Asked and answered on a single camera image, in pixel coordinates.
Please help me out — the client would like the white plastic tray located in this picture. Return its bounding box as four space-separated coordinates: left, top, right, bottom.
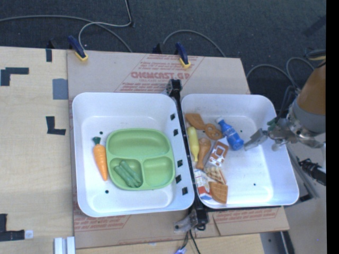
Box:
181 93 300 210
72 92 195 218

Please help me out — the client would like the orange and white carton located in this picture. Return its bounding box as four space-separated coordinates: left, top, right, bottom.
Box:
204 137 230 168

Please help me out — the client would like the blue bottle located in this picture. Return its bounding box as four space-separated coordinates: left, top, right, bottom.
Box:
215 116 245 151

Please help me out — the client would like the tan toy bread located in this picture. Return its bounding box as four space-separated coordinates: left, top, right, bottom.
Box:
184 113 206 131

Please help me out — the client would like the brown chicken drumstick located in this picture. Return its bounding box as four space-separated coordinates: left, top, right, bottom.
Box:
195 137 212 170

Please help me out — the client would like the green asparagus stalk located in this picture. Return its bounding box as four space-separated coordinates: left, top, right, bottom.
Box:
113 165 137 188
119 160 143 188

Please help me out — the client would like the tan lattice biscuit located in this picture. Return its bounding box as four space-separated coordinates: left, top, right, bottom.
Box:
204 166 227 185

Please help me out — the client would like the thin black rod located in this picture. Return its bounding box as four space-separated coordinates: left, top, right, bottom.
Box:
173 96 199 207

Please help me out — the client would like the brown cardboard board red print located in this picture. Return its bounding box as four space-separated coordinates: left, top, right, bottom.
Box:
66 49 291 250

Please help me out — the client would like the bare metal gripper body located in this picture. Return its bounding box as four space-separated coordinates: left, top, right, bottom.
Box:
267 114 326 149

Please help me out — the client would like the green divided plate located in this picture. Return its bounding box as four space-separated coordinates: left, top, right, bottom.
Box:
105 128 176 192

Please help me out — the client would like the orange waffle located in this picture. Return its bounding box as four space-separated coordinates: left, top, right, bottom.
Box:
208 181 229 205

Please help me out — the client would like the red white blue carton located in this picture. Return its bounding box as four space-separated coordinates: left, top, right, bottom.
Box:
193 168 213 202

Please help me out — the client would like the black block with wires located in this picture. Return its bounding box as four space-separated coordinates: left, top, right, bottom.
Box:
165 78 183 100
190 202 210 231

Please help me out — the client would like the brown pretzel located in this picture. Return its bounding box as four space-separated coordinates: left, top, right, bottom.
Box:
204 123 224 141

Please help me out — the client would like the orange carrot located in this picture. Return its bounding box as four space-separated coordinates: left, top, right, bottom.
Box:
92 136 110 182

